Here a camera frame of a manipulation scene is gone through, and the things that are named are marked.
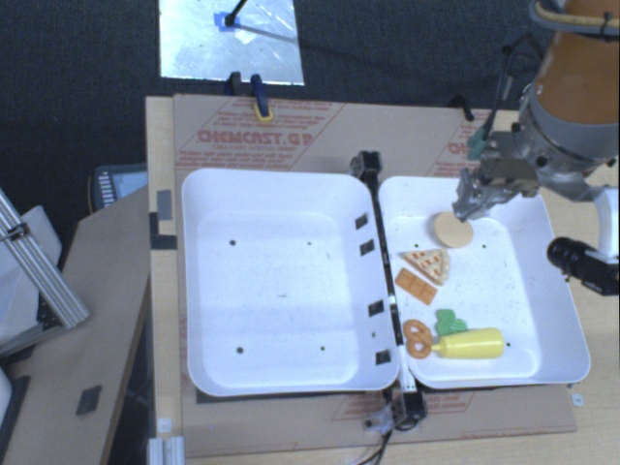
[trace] empty white tray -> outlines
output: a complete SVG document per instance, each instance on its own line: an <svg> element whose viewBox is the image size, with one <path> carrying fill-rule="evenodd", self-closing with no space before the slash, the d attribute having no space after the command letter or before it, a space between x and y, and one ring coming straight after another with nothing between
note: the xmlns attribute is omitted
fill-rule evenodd
<svg viewBox="0 0 620 465"><path fill-rule="evenodd" d="M188 364L200 390L376 390L394 381L400 362L361 182L196 170L182 207Z"/></svg>
<svg viewBox="0 0 620 465"><path fill-rule="evenodd" d="M412 270L402 253L442 246L434 236L433 219L450 209L456 185L455 179L392 177L381 186L394 277L402 267ZM474 239L463 248L449 249L449 279L437 288L430 306L395 288L401 321L419 319L436 336L436 312L449 308L468 328L498 327L507 346L495 359L409 356L414 376L432 388L582 380L590 356L571 290L546 258L554 236L543 199L517 197L471 224Z"/></svg>

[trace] tray with toy food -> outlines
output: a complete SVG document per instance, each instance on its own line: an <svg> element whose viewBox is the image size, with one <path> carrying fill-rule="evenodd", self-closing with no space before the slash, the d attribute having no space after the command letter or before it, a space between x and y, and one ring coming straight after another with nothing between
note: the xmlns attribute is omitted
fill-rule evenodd
<svg viewBox="0 0 620 465"><path fill-rule="evenodd" d="M234 396L377 390L403 369L432 388L585 377L571 292L545 257L553 235L542 199L515 199L459 228L440 215L456 183L389 178L378 210L345 174L190 173L182 211L194 384Z"/></svg>

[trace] silver square panel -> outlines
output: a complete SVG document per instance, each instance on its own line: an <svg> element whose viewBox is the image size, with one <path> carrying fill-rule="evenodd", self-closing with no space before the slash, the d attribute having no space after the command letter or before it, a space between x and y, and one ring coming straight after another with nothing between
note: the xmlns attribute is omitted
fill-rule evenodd
<svg viewBox="0 0 620 465"><path fill-rule="evenodd" d="M161 75L303 85L293 0L248 0L235 26L224 16L239 0L159 0Z"/></svg>

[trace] dark floor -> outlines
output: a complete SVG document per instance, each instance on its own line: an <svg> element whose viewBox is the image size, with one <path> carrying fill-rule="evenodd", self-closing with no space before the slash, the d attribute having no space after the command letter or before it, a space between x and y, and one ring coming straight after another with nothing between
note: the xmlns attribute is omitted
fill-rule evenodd
<svg viewBox="0 0 620 465"><path fill-rule="evenodd" d="M549 38L529 1L294 0L306 85L267 93L425 106L460 93L488 109L504 37ZM158 0L0 0L0 16L0 188L20 211L42 204L68 245L93 170L144 161L144 98L222 84L159 77ZM534 72L517 67L507 108Z"/></svg>

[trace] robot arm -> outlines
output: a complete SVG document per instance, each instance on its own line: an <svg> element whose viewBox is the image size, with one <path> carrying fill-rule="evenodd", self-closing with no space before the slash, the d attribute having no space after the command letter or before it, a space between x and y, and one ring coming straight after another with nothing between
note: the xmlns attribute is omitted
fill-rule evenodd
<svg viewBox="0 0 620 465"><path fill-rule="evenodd" d="M617 242L617 204L615 210L606 204L608 190L590 186L586 177L600 165L614 163L618 155L619 10L620 0L532 2L532 19L554 29L555 35L535 81L524 92L519 121L511 131L492 132L485 125L469 140L469 157L480 165L473 172L462 171L458 200L452 205L461 221L476 219L516 195L535 196L541 186L573 202L596 202L601 222L613 227L605 237L602 226L599 251L562 242L550 246L548 255L575 277L575 267L558 258L572 256L567 246L578 248L583 257L596 256L604 277L611 280L612 293L582 279L604 294L618 294L617 246L614 251L603 243Z"/></svg>

